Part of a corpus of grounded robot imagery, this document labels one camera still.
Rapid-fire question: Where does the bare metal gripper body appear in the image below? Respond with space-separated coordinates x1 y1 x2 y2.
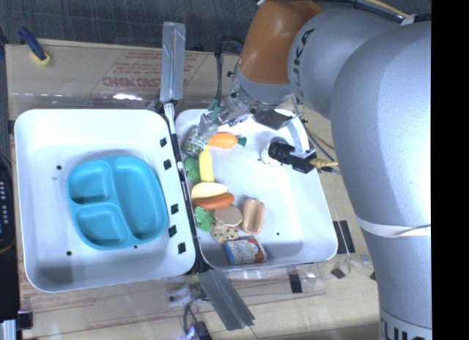
218 87 294 131

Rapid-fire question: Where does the orange carrot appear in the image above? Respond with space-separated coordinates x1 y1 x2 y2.
207 131 248 150

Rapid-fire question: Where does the green and white packet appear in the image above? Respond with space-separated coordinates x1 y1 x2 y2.
182 127 206 157

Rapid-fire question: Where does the yellow banana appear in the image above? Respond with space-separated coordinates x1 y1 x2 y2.
198 144 215 183

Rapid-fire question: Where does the green lettuce leaf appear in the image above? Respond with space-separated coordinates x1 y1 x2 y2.
193 205 215 232
183 157 202 180

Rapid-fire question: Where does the orange sausage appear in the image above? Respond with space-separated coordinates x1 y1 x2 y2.
193 192 235 211

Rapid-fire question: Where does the plain brown biscuit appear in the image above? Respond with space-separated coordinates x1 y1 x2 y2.
213 204 244 228

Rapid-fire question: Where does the tan bread bun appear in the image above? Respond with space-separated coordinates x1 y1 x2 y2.
239 197 266 237

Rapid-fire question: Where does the blue divided plate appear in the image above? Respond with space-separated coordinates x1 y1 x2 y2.
65 155 169 251

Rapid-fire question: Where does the white plastic tray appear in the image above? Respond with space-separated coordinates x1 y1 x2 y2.
174 108 339 272
13 108 197 293

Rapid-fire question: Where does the chocolate chip biscuit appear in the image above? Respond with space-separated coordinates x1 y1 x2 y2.
210 218 240 245

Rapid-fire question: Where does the brown cardboard board red print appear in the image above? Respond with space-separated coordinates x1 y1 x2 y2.
5 37 380 340

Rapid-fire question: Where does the blue and orange carton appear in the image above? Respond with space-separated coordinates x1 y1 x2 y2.
224 237 268 267

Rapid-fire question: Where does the black cylinder on white bracket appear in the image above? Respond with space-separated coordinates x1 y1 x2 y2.
267 114 318 174

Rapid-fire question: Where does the black block with wires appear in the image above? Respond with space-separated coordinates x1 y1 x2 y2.
188 321 213 340

